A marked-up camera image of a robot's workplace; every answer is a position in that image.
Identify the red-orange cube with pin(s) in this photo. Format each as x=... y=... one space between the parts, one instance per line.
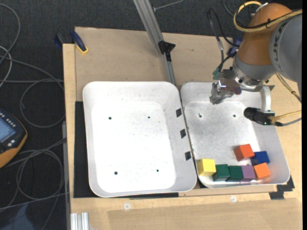
x=244 y=152

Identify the white plastic tray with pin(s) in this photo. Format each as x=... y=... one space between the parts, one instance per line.
x=134 y=142
x=218 y=133

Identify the brown cardboard board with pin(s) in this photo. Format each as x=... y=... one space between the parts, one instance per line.
x=124 y=61

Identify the orange cube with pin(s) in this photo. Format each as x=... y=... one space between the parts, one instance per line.
x=262 y=170

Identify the black cylinder on white bracket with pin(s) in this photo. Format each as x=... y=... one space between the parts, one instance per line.
x=257 y=115

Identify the green cube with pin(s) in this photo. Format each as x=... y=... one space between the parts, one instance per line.
x=221 y=172
x=235 y=172

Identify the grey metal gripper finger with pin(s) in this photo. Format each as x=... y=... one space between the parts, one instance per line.
x=213 y=95
x=221 y=97

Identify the yellow cube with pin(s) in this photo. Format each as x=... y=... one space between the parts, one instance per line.
x=206 y=167

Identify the purple cube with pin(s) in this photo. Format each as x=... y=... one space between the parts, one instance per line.
x=248 y=172

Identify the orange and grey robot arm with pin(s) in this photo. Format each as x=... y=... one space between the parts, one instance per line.
x=257 y=47

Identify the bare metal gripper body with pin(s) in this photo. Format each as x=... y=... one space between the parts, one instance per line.
x=230 y=84

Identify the blue cube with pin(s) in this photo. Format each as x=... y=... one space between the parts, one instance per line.
x=262 y=157

